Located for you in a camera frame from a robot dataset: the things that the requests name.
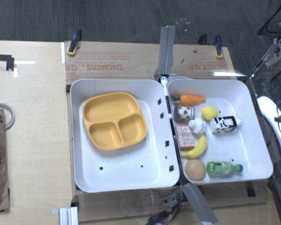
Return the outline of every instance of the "toy carrot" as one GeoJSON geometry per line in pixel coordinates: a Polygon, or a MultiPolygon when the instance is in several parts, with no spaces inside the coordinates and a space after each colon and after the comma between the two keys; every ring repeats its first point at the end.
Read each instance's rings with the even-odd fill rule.
{"type": "Polygon", "coordinates": [[[196,103],[204,102],[206,99],[204,97],[191,95],[191,94],[182,94],[181,96],[173,96],[174,102],[179,101],[182,105],[192,105],[196,103]]]}

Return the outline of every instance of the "banana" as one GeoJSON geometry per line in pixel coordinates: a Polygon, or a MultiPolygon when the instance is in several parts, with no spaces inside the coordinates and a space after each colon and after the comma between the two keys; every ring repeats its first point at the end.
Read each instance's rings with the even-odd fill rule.
{"type": "Polygon", "coordinates": [[[192,150],[188,152],[181,153],[181,156],[189,159],[197,158],[205,152],[206,147],[207,147],[207,139],[204,135],[201,135],[197,146],[195,146],[192,150]]]}

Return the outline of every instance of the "gray ring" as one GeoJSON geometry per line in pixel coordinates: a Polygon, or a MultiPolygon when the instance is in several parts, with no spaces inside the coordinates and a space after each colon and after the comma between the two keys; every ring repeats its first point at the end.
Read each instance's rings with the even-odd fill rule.
{"type": "Polygon", "coordinates": [[[7,109],[10,112],[10,114],[11,114],[11,119],[10,119],[9,123],[7,125],[5,125],[5,130],[7,130],[14,123],[14,121],[15,121],[15,114],[14,114],[14,111],[11,109],[11,107],[9,105],[7,105],[6,103],[0,103],[0,107],[7,109]]]}

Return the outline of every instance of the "wooden table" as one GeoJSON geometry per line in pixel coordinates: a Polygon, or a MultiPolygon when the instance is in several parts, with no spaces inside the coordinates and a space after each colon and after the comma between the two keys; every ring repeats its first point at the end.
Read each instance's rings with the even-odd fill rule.
{"type": "MultiPolygon", "coordinates": [[[[0,225],[57,225],[54,208],[69,207],[73,197],[67,110],[66,70],[61,43],[0,41],[0,54],[15,60],[18,78],[0,62],[0,102],[15,112],[6,131],[10,208],[0,225]]],[[[279,224],[269,190],[267,203],[218,208],[221,224],[279,224]]],[[[194,212],[181,212],[173,224],[200,224],[194,212]]],[[[88,224],[145,224],[147,217],[94,221],[88,224]]]]}

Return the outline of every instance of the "plastic bottle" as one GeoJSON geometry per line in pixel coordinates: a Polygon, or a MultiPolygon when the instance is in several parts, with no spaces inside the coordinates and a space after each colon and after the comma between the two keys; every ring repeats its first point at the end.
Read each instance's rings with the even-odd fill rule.
{"type": "Polygon", "coordinates": [[[222,174],[228,175],[233,172],[241,173],[243,171],[243,166],[240,164],[232,165],[228,162],[208,162],[206,166],[208,174],[222,174]]]}

